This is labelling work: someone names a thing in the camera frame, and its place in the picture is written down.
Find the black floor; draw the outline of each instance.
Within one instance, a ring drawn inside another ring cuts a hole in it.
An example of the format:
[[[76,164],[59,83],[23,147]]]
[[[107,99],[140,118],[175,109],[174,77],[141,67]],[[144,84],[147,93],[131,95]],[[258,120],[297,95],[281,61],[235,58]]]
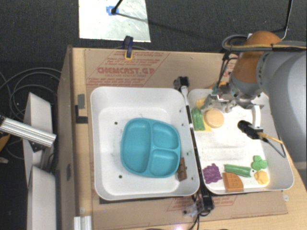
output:
[[[146,0],[146,6],[152,42],[138,46],[219,52],[221,41],[232,34],[267,30],[283,37],[279,29],[284,27],[288,0]],[[306,14],[307,0],[294,0],[286,39],[306,41]],[[118,41],[79,39],[78,23],[78,0],[0,0],[0,72],[9,79],[26,69],[60,70],[68,44],[121,46]],[[9,95],[2,83],[0,78],[0,112],[10,115]],[[29,77],[21,86],[29,83],[53,91],[57,88],[54,78],[47,75]],[[29,90],[54,102],[52,94],[29,87],[15,96],[20,109]],[[20,143],[8,149],[23,156]],[[0,157],[9,159],[8,164],[0,163],[0,230],[22,230],[26,228],[27,198],[23,161],[5,149]]]

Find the purple grapes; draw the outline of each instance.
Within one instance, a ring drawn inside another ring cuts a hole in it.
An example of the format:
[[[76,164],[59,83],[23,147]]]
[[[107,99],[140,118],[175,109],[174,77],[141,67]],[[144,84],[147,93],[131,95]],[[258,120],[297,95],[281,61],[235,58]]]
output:
[[[219,167],[217,167],[215,163],[211,164],[211,166],[207,166],[206,168],[204,168],[202,170],[202,173],[205,178],[206,184],[222,180]]]

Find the blue plate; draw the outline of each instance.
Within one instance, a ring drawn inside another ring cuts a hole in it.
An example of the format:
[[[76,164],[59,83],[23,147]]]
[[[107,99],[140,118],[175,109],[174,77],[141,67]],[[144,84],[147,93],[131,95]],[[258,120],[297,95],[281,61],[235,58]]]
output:
[[[163,178],[177,171],[180,150],[179,134],[173,126],[135,118],[125,126],[120,159],[126,170],[134,174]]]

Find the cardboard box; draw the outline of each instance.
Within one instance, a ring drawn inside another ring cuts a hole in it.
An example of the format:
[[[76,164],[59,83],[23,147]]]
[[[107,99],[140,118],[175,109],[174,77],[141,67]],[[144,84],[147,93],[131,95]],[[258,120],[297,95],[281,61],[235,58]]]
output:
[[[94,160],[89,97],[99,86],[172,88],[188,76],[189,90],[217,80],[222,54],[68,48],[59,85],[59,187],[62,229],[73,216],[93,217],[93,229],[123,229],[191,223],[183,214],[192,198],[104,202],[94,189]],[[201,220],[286,214],[280,191],[214,198],[215,209]]]

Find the black pole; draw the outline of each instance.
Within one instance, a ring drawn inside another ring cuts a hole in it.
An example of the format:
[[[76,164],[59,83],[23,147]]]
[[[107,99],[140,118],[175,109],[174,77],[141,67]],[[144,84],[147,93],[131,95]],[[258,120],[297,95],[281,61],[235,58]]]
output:
[[[116,10],[119,7],[119,5],[121,4],[121,2],[123,2],[123,0],[119,0],[118,3],[116,4],[116,6],[111,9],[111,14],[116,14]]]
[[[288,24],[289,24],[289,17],[290,17],[292,2],[293,2],[293,0],[289,0],[289,2],[288,2],[288,11],[287,11],[286,24],[284,25],[284,29],[285,30],[287,29]]]

